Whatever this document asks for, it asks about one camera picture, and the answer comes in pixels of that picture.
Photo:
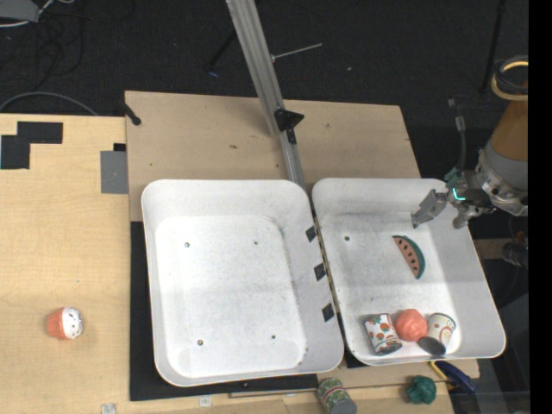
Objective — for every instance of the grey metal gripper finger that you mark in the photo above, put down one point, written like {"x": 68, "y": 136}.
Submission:
{"x": 461, "y": 219}
{"x": 429, "y": 208}

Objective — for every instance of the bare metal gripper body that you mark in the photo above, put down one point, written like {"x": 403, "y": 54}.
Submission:
{"x": 496, "y": 197}

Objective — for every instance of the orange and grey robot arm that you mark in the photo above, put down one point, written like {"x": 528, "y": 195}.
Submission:
{"x": 511, "y": 140}

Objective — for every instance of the red and green watermelon slice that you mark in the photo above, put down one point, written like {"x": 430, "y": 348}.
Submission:
{"x": 412, "y": 255}

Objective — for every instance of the white plastic tray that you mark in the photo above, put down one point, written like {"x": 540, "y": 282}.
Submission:
{"x": 233, "y": 291}
{"x": 375, "y": 287}

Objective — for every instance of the white printed cup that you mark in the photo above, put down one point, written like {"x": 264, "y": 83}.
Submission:
{"x": 440, "y": 329}

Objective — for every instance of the orange round toy fruit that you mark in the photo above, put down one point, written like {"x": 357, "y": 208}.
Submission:
{"x": 410, "y": 325}

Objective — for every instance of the white can with orange print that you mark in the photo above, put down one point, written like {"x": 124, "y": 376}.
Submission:
{"x": 381, "y": 334}

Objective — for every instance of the green broccoli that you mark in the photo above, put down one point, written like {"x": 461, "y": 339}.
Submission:
{"x": 422, "y": 390}

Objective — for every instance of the green and red can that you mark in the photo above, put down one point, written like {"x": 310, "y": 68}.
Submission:
{"x": 334, "y": 397}

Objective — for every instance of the pale wood board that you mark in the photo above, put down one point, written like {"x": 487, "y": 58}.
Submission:
{"x": 207, "y": 145}

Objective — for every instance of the orange and white cupcake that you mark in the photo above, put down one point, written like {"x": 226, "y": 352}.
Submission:
{"x": 64, "y": 323}

